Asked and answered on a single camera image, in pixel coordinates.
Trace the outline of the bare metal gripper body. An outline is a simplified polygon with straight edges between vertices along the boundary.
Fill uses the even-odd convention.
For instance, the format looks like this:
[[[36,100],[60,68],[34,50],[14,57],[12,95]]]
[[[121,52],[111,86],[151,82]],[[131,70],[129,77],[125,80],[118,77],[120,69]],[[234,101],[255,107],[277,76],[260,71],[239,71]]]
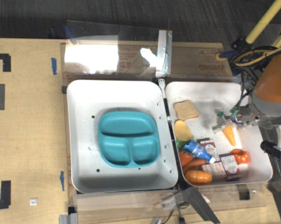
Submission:
[[[239,127],[258,125],[260,115],[258,113],[255,114],[253,111],[254,109],[252,105],[236,107],[231,114],[232,122],[237,124]]]

